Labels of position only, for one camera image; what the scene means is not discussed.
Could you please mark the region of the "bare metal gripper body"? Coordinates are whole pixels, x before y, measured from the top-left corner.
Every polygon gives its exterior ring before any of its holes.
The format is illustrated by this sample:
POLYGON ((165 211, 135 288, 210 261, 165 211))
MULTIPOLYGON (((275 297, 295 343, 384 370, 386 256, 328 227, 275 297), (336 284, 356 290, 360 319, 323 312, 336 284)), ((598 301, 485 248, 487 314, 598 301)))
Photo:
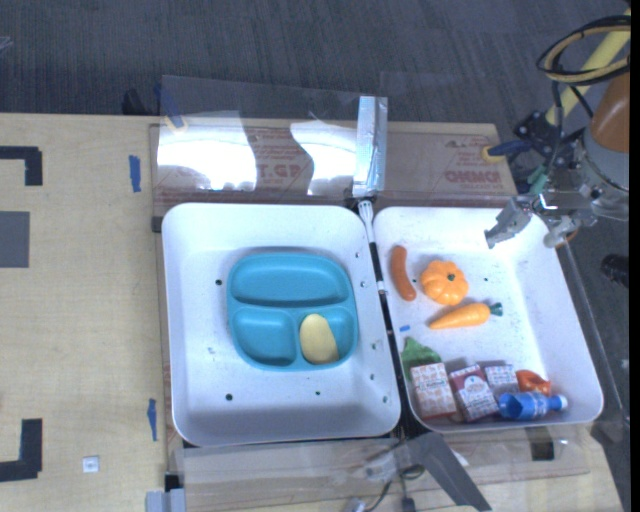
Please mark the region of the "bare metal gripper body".
POLYGON ((532 209, 550 225, 581 227, 601 218, 629 220, 628 170, 604 172, 589 165, 556 168, 535 191, 532 209))

